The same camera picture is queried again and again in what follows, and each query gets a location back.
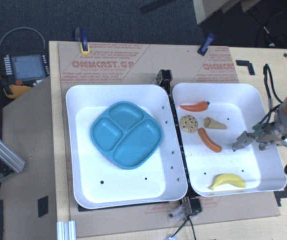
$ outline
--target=banana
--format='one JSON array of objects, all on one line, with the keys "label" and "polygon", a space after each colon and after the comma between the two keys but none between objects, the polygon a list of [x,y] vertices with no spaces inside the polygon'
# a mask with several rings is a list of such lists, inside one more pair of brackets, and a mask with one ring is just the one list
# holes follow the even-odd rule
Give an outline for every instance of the banana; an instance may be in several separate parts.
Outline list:
[{"label": "banana", "polygon": [[213,184],[209,188],[214,190],[215,187],[223,184],[232,184],[239,188],[245,188],[245,182],[243,178],[233,173],[219,174],[216,176]]}]

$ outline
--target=orange object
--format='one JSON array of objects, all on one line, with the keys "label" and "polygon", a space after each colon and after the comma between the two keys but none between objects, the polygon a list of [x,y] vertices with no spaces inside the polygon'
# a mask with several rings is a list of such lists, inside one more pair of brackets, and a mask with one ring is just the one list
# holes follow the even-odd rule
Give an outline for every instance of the orange object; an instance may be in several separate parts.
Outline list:
[{"label": "orange object", "polygon": [[208,136],[207,132],[204,128],[199,128],[198,133],[202,139],[202,141],[213,151],[219,153],[222,151],[222,147],[213,142],[212,139]]},{"label": "orange object", "polygon": [[187,111],[192,111],[192,112],[199,112],[199,111],[204,111],[208,108],[208,105],[210,103],[207,101],[202,101],[198,104],[194,104],[194,105],[180,105],[180,107],[183,110],[187,110]]}]

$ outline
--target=blue clamp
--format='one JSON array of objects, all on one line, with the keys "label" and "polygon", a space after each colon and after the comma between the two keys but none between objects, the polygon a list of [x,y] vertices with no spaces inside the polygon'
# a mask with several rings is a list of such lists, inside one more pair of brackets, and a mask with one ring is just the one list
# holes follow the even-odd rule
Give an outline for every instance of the blue clamp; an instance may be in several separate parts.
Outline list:
[{"label": "blue clamp", "polygon": [[205,53],[208,50],[208,46],[212,43],[214,40],[214,34],[210,33],[206,39],[206,41],[202,44],[202,46],[199,48],[198,53],[202,56],[205,55]]},{"label": "blue clamp", "polygon": [[81,35],[81,53],[83,55],[89,55],[90,53],[90,45],[88,44],[88,38],[87,38],[87,32],[85,28],[80,29],[80,35]]}]

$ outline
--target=blue plate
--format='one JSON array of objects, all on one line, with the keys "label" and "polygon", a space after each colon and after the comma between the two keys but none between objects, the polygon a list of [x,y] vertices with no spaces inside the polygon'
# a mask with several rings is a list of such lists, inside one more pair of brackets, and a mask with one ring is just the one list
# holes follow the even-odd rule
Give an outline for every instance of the blue plate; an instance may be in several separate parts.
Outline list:
[{"label": "blue plate", "polygon": [[163,131],[146,111],[121,101],[96,119],[91,127],[91,139],[111,162],[123,169],[135,169],[160,146]]}]

